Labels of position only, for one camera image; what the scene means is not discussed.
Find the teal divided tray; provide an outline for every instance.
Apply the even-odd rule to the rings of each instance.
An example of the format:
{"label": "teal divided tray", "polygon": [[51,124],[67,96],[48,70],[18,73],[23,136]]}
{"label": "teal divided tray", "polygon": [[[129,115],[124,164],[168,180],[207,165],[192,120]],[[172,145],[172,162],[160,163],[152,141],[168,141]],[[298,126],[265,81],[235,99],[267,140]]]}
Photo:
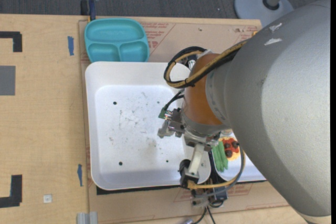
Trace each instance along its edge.
{"label": "teal divided tray", "polygon": [[96,19],[85,28],[85,47],[91,62],[146,62],[149,46],[146,33],[136,20]]}

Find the gray square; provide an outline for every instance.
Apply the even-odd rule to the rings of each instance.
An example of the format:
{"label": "gray square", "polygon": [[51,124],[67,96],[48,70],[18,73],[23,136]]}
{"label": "gray square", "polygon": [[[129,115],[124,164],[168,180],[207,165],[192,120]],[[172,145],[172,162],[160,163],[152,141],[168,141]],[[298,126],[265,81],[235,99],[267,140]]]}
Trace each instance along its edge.
{"label": "gray square", "polygon": [[15,66],[0,66],[0,95],[15,95]]}

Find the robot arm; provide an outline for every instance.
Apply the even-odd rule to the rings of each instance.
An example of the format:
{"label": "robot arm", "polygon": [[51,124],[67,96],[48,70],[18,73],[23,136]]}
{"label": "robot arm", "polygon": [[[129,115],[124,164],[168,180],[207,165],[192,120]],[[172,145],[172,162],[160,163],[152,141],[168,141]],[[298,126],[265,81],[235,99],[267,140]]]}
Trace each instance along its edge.
{"label": "robot arm", "polygon": [[[330,0],[299,8],[258,32],[200,80],[171,112],[195,147],[181,184],[197,182],[199,155],[232,129],[247,155],[308,223],[331,223]],[[190,78],[216,54],[200,57]],[[183,88],[187,80],[178,85]]]}

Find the wooden table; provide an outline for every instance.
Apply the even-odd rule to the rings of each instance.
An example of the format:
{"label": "wooden table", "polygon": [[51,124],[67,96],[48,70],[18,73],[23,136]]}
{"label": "wooden table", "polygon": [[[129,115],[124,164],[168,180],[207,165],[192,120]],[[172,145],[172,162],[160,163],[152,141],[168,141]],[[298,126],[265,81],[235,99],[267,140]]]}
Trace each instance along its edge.
{"label": "wooden table", "polygon": [[[86,19],[0,15],[0,31],[22,34],[22,52],[13,51],[12,39],[0,38],[0,67],[15,69],[14,95],[0,93],[0,223],[76,223],[77,213],[90,211],[78,38],[78,22]],[[154,18],[143,20],[150,22]],[[247,23],[225,19],[156,20],[208,25]],[[13,185],[11,190],[15,175],[22,176],[22,185]],[[22,200],[13,202],[20,187]],[[288,206],[217,213],[214,218],[217,223],[305,223]],[[150,223],[181,223],[185,219]],[[211,223],[208,216],[203,223]]]}

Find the yellow cable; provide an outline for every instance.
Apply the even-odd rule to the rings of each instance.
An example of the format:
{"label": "yellow cable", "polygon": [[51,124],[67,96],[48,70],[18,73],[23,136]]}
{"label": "yellow cable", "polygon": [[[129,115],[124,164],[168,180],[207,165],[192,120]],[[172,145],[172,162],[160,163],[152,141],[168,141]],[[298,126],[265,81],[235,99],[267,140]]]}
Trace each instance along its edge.
{"label": "yellow cable", "polygon": [[[245,152],[243,151],[243,155],[244,155],[244,161],[243,161],[243,169],[245,168],[245,160],[246,160],[246,155]],[[195,182],[188,180],[188,189],[199,189],[199,188],[219,188],[219,187],[225,187],[228,186],[230,184],[232,184],[238,177],[239,173],[232,178],[229,181],[223,182],[223,183],[218,183],[218,184],[208,184],[208,185],[198,185]]]}
{"label": "yellow cable", "polygon": [[214,58],[213,60],[211,60],[209,63],[207,63],[203,68],[201,68],[198,72],[194,73],[191,77],[187,78],[184,81],[180,81],[180,82],[174,82],[170,80],[170,73],[173,69],[173,67],[176,65],[176,63],[190,55],[195,55],[195,54],[200,54],[202,52],[200,51],[194,51],[194,52],[189,52],[187,54],[184,54],[182,56],[180,56],[179,58],[177,58],[175,60],[175,62],[172,62],[168,68],[167,68],[167,72],[165,75],[165,79],[167,81],[167,84],[173,88],[180,88],[183,87],[184,85],[186,85],[188,82],[194,80],[195,78],[199,77],[204,71],[206,71],[207,69],[211,68],[214,64],[216,64],[218,61],[222,60],[223,58],[225,58],[226,56],[228,56],[229,54],[231,54],[232,52],[240,49],[247,41],[243,41],[240,42],[236,45],[233,45],[232,47],[228,48],[227,50],[223,51],[220,55],[218,55],[216,58]]}

